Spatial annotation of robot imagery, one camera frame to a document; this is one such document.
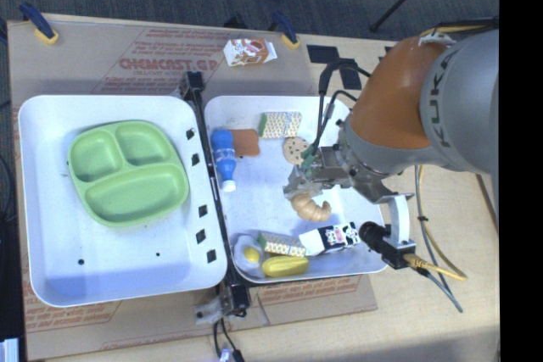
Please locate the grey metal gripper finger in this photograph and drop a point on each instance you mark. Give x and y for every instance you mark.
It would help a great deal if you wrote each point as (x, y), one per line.
(316, 188)
(295, 185)

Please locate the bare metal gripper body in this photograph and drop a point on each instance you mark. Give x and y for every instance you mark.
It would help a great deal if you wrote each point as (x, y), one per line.
(335, 169)

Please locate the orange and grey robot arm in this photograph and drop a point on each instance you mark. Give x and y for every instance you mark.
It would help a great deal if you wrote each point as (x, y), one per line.
(394, 97)

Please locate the tan croissant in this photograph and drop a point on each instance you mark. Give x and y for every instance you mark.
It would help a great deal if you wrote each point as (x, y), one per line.
(311, 211)

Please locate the tan chocolate chip biscuit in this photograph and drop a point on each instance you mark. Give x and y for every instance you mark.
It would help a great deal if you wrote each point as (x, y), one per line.
(293, 149)

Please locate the white plastic tray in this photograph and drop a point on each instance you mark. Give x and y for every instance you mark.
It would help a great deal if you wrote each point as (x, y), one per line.
(127, 258)
(259, 207)

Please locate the black and white cow carton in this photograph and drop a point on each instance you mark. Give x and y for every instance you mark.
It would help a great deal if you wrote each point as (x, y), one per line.
(335, 237)

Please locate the green and yellow patterned carton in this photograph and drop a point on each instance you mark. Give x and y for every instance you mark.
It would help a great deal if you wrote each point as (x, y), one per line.
(282, 125)
(282, 245)

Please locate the brown toast slice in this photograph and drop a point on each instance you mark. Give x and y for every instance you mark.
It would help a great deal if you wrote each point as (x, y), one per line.
(247, 142)

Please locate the blue bottle white cap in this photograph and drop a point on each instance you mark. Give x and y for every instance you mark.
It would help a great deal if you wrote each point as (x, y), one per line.
(223, 157)

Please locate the thin black rod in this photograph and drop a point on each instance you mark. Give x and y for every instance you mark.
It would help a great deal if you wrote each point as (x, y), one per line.
(214, 182)

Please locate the yellow corn cob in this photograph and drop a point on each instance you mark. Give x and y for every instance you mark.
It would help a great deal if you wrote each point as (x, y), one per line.
(284, 266)

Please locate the white fried egg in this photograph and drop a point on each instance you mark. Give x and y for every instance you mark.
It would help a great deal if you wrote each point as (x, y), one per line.
(250, 254)

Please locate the brown and white carton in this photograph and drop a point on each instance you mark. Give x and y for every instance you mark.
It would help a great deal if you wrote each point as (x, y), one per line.
(250, 51)

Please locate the green divided plate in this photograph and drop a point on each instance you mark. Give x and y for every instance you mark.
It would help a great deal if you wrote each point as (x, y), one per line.
(136, 195)

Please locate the brown cardboard board red print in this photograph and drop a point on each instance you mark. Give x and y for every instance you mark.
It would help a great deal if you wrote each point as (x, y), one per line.
(106, 51)

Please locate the black cylinder on white bracket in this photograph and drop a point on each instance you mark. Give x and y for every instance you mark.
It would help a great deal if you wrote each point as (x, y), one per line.
(384, 243)

